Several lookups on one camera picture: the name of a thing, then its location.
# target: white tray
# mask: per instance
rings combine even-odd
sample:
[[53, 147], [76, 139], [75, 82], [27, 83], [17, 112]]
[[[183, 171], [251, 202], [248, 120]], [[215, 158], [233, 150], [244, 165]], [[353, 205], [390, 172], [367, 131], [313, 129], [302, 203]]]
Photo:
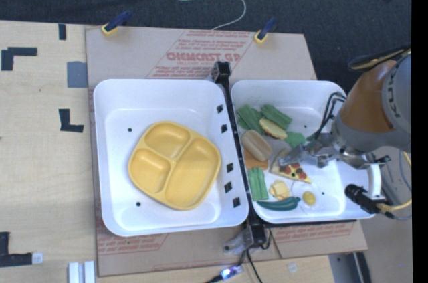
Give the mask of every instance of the white tray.
[[[171, 233], [231, 227], [245, 221], [248, 200], [224, 94], [216, 84], [206, 80], [106, 80], [95, 88], [94, 109], [102, 218], [112, 233]], [[160, 121], [194, 130], [221, 153], [216, 182], [202, 204], [192, 210], [174, 210], [151, 199], [128, 176], [132, 150], [145, 130]]]
[[[338, 85], [326, 81], [242, 80], [233, 85], [231, 96], [235, 111], [244, 104], [258, 110], [264, 104], [271, 104], [293, 119], [289, 131], [310, 136], [319, 128], [327, 99], [333, 92], [344, 94]], [[330, 123], [323, 131], [329, 130]], [[244, 132], [245, 130], [239, 128], [240, 135]], [[268, 136], [265, 138], [274, 150], [270, 158], [271, 163], [276, 154], [285, 147], [285, 142]], [[281, 212], [270, 211], [253, 203], [256, 213], [263, 220], [279, 224], [342, 221], [373, 216], [363, 211], [344, 194], [345, 187], [351, 183], [368, 190], [367, 170], [356, 170], [342, 161], [330, 161], [326, 167], [320, 169], [316, 166], [315, 158], [306, 159], [301, 165], [311, 178], [312, 184], [291, 181], [265, 171], [267, 188], [269, 189], [275, 180], [281, 179], [296, 196], [301, 196], [302, 192], [307, 190], [314, 192], [317, 203], [309, 207], [301, 201], [296, 209]], [[374, 165], [372, 170], [380, 175], [379, 166]]]

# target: wooden surface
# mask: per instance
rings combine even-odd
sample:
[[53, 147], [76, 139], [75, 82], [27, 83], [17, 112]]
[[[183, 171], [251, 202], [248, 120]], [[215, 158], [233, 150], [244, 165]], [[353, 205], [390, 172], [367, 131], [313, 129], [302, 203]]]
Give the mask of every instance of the wooden surface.
[[[0, 49], [36, 47], [0, 71], [0, 231], [9, 253], [41, 252], [43, 263], [0, 268], [0, 282], [67, 282], [69, 262], [96, 262], [87, 88], [68, 88], [67, 62], [86, 62], [83, 25], [0, 21]], [[58, 110], [70, 109], [60, 131]], [[295, 272], [288, 265], [297, 267]], [[257, 262], [264, 282], [334, 282], [328, 256]], [[224, 267], [97, 278], [97, 282], [206, 282]], [[257, 282], [249, 264], [234, 282]]]

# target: blue clamp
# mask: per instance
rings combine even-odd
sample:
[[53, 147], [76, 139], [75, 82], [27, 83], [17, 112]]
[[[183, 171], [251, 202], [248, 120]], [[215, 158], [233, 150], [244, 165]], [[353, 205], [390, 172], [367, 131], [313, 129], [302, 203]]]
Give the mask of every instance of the blue clamp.
[[266, 40], [266, 37], [268, 36], [268, 32], [274, 32], [276, 30], [277, 27], [277, 23], [276, 23], [276, 19], [275, 17], [272, 17], [265, 25], [265, 27], [263, 27], [263, 29], [261, 29], [260, 31], [258, 31], [255, 36], [254, 36], [254, 41], [257, 44], [262, 44], [264, 43], [264, 41]]
[[102, 33], [105, 35], [112, 35], [118, 30], [118, 26], [125, 25], [131, 17], [132, 14], [129, 11], [119, 14], [117, 17], [110, 20], [106, 25], [101, 27]]

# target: toy pizza slice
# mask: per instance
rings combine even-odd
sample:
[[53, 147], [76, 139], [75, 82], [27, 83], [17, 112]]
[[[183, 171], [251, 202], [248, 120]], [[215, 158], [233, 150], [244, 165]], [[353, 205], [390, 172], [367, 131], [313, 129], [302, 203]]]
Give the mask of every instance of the toy pizza slice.
[[293, 179], [295, 181], [312, 183], [308, 174], [305, 172], [305, 170], [303, 170], [303, 168], [300, 166], [299, 163], [292, 163], [284, 167], [281, 167], [280, 164], [278, 163], [278, 157], [283, 157], [283, 156], [284, 156], [284, 153], [282, 151], [277, 155], [270, 169], [271, 173], [286, 177], [288, 179]]

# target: yellow plate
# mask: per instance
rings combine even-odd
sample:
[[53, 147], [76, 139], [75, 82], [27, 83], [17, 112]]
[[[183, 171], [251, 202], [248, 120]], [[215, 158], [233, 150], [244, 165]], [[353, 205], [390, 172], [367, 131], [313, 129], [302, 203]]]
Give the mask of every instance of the yellow plate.
[[128, 173], [153, 199], [174, 209], [196, 208], [221, 166], [218, 148], [204, 136], [173, 122], [153, 124], [133, 150]]

